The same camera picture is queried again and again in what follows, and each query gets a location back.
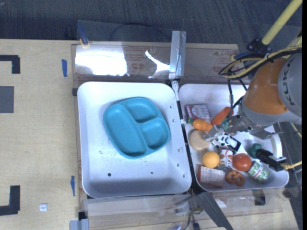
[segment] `brown pretzel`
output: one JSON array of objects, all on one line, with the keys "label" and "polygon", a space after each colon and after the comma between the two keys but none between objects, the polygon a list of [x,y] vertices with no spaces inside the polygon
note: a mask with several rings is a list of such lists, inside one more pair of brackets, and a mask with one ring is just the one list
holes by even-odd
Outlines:
[{"label": "brown pretzel", "polygon": [[230,171],[225,176],[226,181],[229,184],[236,184],[238,186],[243,186],[245,182],[245,177],[238,171]]}]

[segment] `black square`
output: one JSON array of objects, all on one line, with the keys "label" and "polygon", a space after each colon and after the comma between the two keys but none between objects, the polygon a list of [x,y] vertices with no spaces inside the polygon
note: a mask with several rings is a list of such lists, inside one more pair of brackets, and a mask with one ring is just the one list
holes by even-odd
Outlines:
[{"label": "black square", "polygon": [[0,86],[0,113],[14,113],[14,86]]}]

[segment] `orange carrot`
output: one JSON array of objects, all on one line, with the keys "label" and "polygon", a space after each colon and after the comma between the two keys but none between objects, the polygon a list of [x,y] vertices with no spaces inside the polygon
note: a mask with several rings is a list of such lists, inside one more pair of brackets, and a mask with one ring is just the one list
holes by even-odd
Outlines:
[{"label": "orange carrot", "polygon": [[212,125],[220,125],[224,118],[227,117],[230,112],[230,106],[225,107],[222,111],[220,111],[214,118],[211,120]]},{"label": "orange carrot", "polygon": [[209,131],[213,127],[212,124],[200,118],[195,119],[192,124],[194,128],[202,131]]}]

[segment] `yellow hose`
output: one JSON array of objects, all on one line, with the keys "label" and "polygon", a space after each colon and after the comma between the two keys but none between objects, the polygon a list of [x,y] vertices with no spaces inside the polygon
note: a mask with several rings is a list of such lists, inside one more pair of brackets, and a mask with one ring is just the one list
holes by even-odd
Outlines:
[{"label": "yellow hose", "polygon": [[298,7],[302,4],[303,0],[292,0],[283,13],[279,16],[277,21],[273,24],[270,30],[266,33],[266,35],[262,39],[262,43],[264,45],[269,45],[270,42],[275,38],[275,36],[279,33],[282,27],[287,23],[287,21],[291,18],[294,12],[298,9]]}]

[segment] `table surface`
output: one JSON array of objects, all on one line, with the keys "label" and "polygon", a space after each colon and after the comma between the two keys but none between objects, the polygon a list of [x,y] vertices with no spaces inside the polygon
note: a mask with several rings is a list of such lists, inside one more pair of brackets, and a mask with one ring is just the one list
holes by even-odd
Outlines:
[{"label": "table surface", "polygon": [[[69,229],[80,209],[71,45],[75,41],[0,40],[1,55],[18,55],[21,73],[0,61],[0,86],[14,86],[14,113],[0,113],[0,206],[11,185],[20,185],[20,211],[0,216],[0,229]],[[67,60],[64,77],[62,60]],[[71,177],[75,178],[75,196]],[[39,205],[47,203],[47,211]],[[289,200],[279,197],[275,213],[228,217],[236,230],[295,230]],[[211,219],[201,229],[217,228]],[[153,226],[124,228],[152,230]]]}]

